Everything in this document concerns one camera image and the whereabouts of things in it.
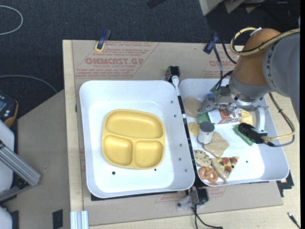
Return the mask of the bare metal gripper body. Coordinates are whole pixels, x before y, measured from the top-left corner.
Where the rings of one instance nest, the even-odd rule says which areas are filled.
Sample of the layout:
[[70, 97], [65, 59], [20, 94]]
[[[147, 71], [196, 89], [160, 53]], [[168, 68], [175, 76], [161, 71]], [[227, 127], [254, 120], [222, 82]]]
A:
[[209, 100], [225, 111], [235, 111], [237, 108], [251, 111], [256, 101], [241, 94], [234, 86], [220, 86], [209, 94]]

